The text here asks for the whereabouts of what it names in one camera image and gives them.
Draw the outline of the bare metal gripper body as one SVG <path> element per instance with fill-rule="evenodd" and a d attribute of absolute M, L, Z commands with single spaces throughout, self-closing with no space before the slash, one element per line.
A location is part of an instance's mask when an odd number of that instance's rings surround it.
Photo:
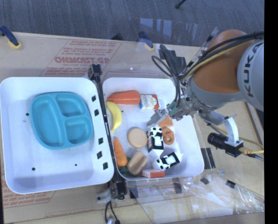
<path fill-rule="evenodd" d="M 179 85 L 176 98 L 167 105 L 170 118 L 176 120 L 180 120 L 187 115 L 194 115 L 199 109 L 201 109 L 201 103 L 198 92 L 189 85 Z"/>

